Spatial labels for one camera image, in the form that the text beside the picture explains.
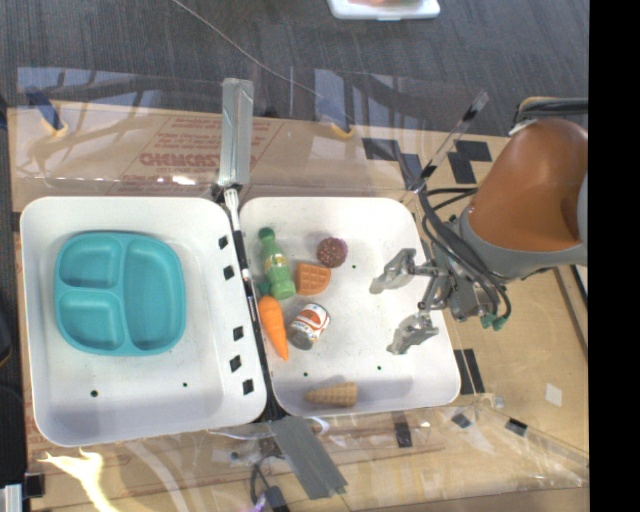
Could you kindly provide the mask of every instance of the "orange carrot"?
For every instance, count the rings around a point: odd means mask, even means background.
[[[267,331],[278,354],[285,361],[288,360],[289,345],[287,344],[287,331],[280,303],[271,295],[265,295],[258,301],[258,313],[260,313],[262,326]]]

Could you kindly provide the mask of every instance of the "white object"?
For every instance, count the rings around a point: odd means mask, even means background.
[[[440,14],[437,0],[397,0],[382,5],[366,5],[350,0],[327,0],[331,14],[344,20],[399,21],[435,18]]]
[[[178,254],[187,324],[170,351],[95,355],[73,348],[58,331],[58,250],[71,236],[95,230],[157,237]],[[82,446],[221,428],[249,423],[263,411],[251,317],[229,219],[218,205],[194,198],[45,197],[25,208],[21,234],[34,415],[49,440]],[[230,279],[225,268],[234,273]]]
[[[400,322],[417,311],[427,278],[369,293],[373,278],[403,248],[425,261],[417,227],[409,210],[392,199],[337,197],[260,197],[240,210],[249,268],[256,282],[264,279],[258,231],[271,227],[295,273],[297,261],[316,262],[316,247],[325,237],[343,239],[345,263],[331,270],[329,286],[314,296],[281,301],[285,322],[314,302],[331,323],[311,350],[292,345],[284,361],[264,340],[273,387],[280,405],[294,416],[374,413],[433,407],[451,402],[460,390],[460,373],[442,313],[434,311],[439,334],[406,354],[386,350]],[[304,399],[312,389],[353,381],[358,402],[349,408],[314,404]]]

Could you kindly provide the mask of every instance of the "toy can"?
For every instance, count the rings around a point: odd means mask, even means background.
[[[307,304],[287,329],[287,339],[292,345],[310,350],[331,322],[327,310],[318,304]]]

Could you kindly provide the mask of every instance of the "toy bottle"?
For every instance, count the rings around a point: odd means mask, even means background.
[[[291,269],[286,256],[276,243],[276,235],[271,228],[262,228],[258,238],[263,244],[262,262],[264,273],[271,285],[269,293],[278,300],[291,297],[296,293],[296,285],[291,277]]]

